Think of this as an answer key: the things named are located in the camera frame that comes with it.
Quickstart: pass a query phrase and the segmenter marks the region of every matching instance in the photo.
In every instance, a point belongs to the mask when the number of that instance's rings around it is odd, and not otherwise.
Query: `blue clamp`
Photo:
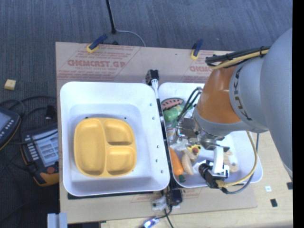
[[[200,48],[203,45],[203,39],[199,39],[192,47],[191,58],[196,60],[199,57]]]
[[[101,44],[101,43],[103,43],[107,38],[108,38],[108,36],[106,34],[100,36],[92,44],[88,45],[86,47],[86,50],[89,53],[92,53],[92,52],[96,51],[98,49],[98,45]]]

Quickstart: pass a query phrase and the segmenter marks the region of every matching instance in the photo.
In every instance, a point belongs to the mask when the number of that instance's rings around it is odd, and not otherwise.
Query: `black device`
[[[0,149],[2,149],[14,136],[20,125],[18,113],[0,106]]]
[[[59,182],[59,152],[57,123],[21,134],[23,159],[31,176],[39,186]]]

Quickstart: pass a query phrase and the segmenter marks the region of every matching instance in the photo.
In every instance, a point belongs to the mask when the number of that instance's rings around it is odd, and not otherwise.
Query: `cable tie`
[[[264,48],[264,46],[261,46],[261,47],[260,47],[260,55],[259,55],[260,58],[262,58],[262,57],[264,56],[264,55],[262,54],[263,48]]]
[[[226,57],[226,59],[227,59],[228,61],[231,60],[231,59],[229,58],[229,56],[228,56],[228,53],[225,54],[225,57]]]

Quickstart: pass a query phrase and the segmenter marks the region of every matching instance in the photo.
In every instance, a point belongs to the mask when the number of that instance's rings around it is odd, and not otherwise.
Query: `yellow plate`
[[[135,136],[131,126],[114,118],[86,118],[75,129],[77,168],[90,177],[119,177],[136,165]]]

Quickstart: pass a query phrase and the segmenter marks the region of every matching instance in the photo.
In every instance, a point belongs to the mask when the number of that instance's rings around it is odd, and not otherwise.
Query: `watermelon slice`
[[[161,102],[161,108],[163,111],[165,110],[168,110],[176,105],[180,105],[184,102],[183,99],[180,99],[180,98],[170,98],[170,99],[166,99],[166,100],[163,100]]]

